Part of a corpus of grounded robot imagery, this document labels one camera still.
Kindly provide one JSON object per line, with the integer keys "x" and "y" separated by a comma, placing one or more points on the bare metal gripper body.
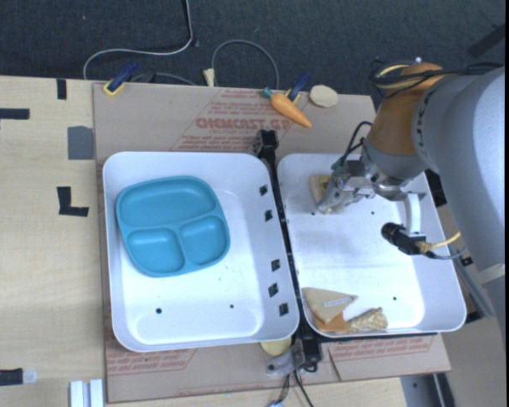
{"x": 358, "y": 176}

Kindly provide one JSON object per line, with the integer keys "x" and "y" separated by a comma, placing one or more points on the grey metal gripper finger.
{"x": 356, "y": 195}
{"x": 330, "y": 201}

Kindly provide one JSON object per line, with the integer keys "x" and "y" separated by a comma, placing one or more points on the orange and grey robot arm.
{"x": 458, "y": 142}

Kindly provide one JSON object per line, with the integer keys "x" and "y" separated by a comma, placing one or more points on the tan bread slice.
{"x": 318, "y": 185}

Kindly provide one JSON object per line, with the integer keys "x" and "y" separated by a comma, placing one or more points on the white plastic tray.
{"x": 195, "y": 303}
{"x": 356, "y": 261}

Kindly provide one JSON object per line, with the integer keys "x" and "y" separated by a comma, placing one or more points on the beige round biscuit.
{"x": 323, "y": 96}

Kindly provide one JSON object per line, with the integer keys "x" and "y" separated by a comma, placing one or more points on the orange carrot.
{"x": 290, "y": 109}

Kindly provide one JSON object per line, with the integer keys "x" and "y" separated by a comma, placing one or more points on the beige triangular slice white label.
{"x": 324, "y": 301}

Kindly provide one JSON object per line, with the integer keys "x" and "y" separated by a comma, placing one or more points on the orange cheese slice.
{"x": 333, "y": 325}

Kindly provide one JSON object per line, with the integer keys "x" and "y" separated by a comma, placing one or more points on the tan crumbly bread piece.
{"x": 369, "y": 320}

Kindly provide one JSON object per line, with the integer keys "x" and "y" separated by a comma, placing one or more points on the pale yellow round object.
{"x": 275, "y": 347}

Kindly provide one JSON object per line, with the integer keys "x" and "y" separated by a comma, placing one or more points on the blue divided plate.
{"x": 169, "y": 223}

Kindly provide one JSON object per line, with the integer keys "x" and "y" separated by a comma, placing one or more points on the brown cardboard board red print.
{"x": 152, "y": 117}

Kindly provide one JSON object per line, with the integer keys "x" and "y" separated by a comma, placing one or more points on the black cylinder on white bracket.
{"x": 401, "y": 235}

